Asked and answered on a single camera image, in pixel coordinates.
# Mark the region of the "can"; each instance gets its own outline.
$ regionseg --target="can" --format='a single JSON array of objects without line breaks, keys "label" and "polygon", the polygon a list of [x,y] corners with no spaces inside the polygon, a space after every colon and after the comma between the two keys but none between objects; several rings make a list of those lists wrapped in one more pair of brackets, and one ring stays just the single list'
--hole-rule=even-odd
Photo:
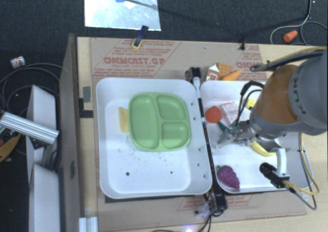
[{"label": "can", "polygon": [[17,69],[25,65],[25,59],[23,56],[19,56],[10,60],[11,67]]}]

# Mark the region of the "white plastic tray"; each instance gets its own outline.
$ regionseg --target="white plastic tray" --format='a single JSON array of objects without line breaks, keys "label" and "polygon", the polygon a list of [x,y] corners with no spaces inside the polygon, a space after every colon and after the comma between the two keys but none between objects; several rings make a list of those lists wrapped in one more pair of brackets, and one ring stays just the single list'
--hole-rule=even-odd
[{"label": "white plastic tray", "polygon": [[[207,81],[204,82],[200,89],[204,111],[216,105],[220,107],[222,104],[235,102],[237,106],[240,100],[240,91],[247,82],[225,82],[225,81]],[[248,92],[253,89],[259,89],[252,86]],[[258,92],[255,92],[250,98],[257,99]],[[249,119],[250,111],[244,109],[244,120]],[[217,142],[222,134],[217,124],[207,123],[209,139],[211,143],[214,165],[229,165],[237,174],[240,182],[240,191],[224,186],[219,182],[220,186],[229,193],[250,193],[275,191],[277,188],[273,186],[269,179],[259,171],[259,166],[267,162],[277,167],[277,157],[263,157],[255,152],[251,147],[242,146],[237,143],[232,143],[225,146],[218,146]],[[285,137],[276,139],[276,142],[286,148],[287,157],[287,173],[291,176],[290,181],[300,187],[307,187],[305,175],[302,170],[300,155],[298,152],[299,137],[297,133],[288,133]]]},{"label": "white plastic tray", "polygon": [[[189,144],[176,151],[149,152],[120,131],[118,108],[141,92],[170,93],[186,104],[191,124]],[[96,87],[100,185],[114,199],[200,195],[212,185],[198,99],[183,80],[106,78]]]}]

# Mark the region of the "purple toy grapes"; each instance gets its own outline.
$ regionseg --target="purple toy grapes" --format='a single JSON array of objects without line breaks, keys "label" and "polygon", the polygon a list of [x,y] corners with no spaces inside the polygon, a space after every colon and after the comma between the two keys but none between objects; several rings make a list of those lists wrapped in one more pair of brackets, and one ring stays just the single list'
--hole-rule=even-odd
[{"label": "purple toy grapes", "polygon": [[230,166],[217,166],[217,177],[227,186],[239,190],[239,180]]}]

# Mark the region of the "black carpet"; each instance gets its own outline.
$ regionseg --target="black carpet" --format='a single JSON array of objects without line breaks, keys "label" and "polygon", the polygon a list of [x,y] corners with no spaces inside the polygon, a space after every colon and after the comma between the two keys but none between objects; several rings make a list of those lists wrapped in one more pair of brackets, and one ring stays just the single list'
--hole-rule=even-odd
[{"label": "black carpet", "polygon": [[[327,26],[327,1],[312,0],[311,19]],[[147,38],[269,44],[271,32],[305,19],[308,0],[158,0],[161,32]],[[275,44],[284,44],[279,30]],[[62,64],[69,33],[78,36],[135,37],[137,32],[84,26],[84,0],[0,0],[0,80],[11,72],[9,60],[23,55],[27,64]],[[326,45],[327,31],[317,25],[304,27],[311,45]],[[56,68],[52,70],[59,75]],[[26,71],[6,87],[41,84],[57,90],[55,81],[42,72]],[[15,95],[10,108],[20,113],[28,104],[28,90]],[[24,142],[18,145],[25,151]],[[28,230],[28,181],[26,159],[17,151],[11,162],[0,163],[0,231]]]}]

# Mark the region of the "green plate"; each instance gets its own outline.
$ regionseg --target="green plate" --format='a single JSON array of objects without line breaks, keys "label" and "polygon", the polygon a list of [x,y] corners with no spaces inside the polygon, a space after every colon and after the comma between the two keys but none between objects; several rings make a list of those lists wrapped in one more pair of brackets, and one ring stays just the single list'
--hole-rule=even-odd
[{"label": "green plate", "polygon": [[185,147],[191,136],[188,110],[182,99],[167,93],[140,93],[129,102],[129,132],[145,151]]}]

